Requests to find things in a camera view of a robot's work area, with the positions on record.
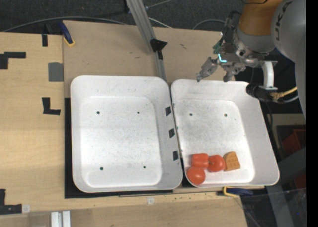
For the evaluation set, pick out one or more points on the white plastic tray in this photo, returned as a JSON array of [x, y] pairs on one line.
[[119, 134], [213, 131]]

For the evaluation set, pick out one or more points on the black cylinder on white bracket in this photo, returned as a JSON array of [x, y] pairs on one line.
[[268, 75]]

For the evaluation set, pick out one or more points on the red toy tomato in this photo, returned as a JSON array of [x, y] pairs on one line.
[[196, 175]]

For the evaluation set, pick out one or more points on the brown waffle biscuit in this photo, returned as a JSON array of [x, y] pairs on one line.
[[231, 162]]

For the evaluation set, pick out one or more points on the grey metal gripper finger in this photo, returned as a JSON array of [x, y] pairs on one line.
[[207, 69], [229, 73]]

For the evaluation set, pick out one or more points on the red toy apple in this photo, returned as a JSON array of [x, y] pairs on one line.
[[216, 164]]

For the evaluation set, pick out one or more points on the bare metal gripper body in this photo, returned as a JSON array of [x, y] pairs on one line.
[[239, 55]]

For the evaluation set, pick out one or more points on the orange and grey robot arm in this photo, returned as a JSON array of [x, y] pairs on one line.
[[263, 20]]

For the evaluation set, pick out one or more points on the red toy bell pepper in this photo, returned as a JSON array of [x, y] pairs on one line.
[[200, 160]]

